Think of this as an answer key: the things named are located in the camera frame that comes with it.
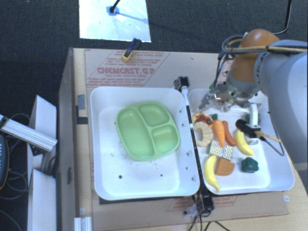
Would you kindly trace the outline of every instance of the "beige ring-shaped toy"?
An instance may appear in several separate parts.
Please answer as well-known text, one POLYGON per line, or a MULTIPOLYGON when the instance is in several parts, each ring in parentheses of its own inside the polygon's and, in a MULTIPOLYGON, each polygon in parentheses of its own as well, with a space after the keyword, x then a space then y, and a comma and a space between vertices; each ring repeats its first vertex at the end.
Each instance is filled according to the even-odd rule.
POLYGON ((196 122, 193 127, 202 132, 202 140, 197 140, 197 145, 200 147, 209 145, 214 137, 212 128, 202 121, 196 122))

